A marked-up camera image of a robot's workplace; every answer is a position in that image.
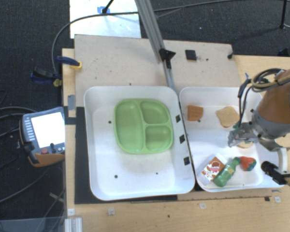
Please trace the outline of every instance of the green divided plate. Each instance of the green divided plate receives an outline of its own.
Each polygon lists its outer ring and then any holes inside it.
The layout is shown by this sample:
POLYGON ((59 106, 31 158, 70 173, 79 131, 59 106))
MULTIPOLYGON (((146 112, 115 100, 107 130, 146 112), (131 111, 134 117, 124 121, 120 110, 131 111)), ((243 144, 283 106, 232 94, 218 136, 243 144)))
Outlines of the green divided plate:
POLYGON ((152 99, 120 101, 114 110, 119 147, 131 154, 152 154, 169 149, 173 127, 167 107, 152 99))

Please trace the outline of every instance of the black floor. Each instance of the black floor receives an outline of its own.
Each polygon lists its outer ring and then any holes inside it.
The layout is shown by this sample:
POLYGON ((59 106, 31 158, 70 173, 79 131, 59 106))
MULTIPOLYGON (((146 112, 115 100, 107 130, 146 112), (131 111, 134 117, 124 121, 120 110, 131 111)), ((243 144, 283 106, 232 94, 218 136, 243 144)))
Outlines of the black floor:
MULTIPOLYGON (((153 8, 159 9, 215 0, 151 1, 153 8)), ((238 55, 276 56, 285 48, 290 53, 290 28, 279 28, 282 7, 281 0, 241 0, 189 7, 159 17, 164 14, 160 12, 157 16, 164 39, 227 43, 238 55)), ((35 67, 52 71, 52 41, 67 22, 69 0, 0 0, 0 107, 43 111, 61 105, 60 88, 34 84, 30 73, 35 67)), ((290 25, 290 2, 285 23, 290 25)), ((61 48, 72 46, 65 31, 56 55, 61 48)), ((1 121, 0 134, 17 124, 13 117, 1 121)), ((18 157, 0 170, 0 200, 45 171, 29 164, 23 150, 17 148, 18 141, 15 133, 0 139, 0 166, 18 157)), ((58 195, 62 189, 62 164, 57 164, 37 184, 1 203, 0 219, 43 217, 54 201, 49 193, 58 195)), ((60 215, 61 211, 62 205, 57 203, 48 216, 60 215)))

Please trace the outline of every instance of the white screen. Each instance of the white screen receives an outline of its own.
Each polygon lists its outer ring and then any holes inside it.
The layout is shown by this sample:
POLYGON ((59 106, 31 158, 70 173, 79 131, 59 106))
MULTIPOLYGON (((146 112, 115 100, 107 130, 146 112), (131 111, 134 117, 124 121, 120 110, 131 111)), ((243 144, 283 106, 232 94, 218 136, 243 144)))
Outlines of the white screen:
POLYGON ((31 119, 39 147, 65 142, 64 120, 61 113, 47 114, 31 119))

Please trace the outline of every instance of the green bottle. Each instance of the green bottle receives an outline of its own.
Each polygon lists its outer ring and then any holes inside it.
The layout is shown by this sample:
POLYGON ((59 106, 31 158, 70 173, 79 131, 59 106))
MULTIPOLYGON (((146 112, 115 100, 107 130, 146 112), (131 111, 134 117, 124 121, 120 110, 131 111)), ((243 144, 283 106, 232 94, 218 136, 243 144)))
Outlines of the green bottle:
POLYGON ((230 180, 235 173, 236 166, 240 163, 241 159, 235 157, 230 162, 230 164, 227 164, 224 169, 216 176, 213 182, 219 187, 224 187, 227 184, 228 180, 230 180))

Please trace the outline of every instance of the red button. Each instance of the red button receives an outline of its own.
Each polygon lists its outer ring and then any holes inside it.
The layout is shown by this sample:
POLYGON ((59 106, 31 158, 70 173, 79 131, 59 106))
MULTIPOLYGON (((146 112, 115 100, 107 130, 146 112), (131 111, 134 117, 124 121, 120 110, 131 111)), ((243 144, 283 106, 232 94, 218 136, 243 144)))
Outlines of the red button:
POLYGON ((42 148, 41 149, 41 154, 42 155, 48 154, 48 148, 42 148))

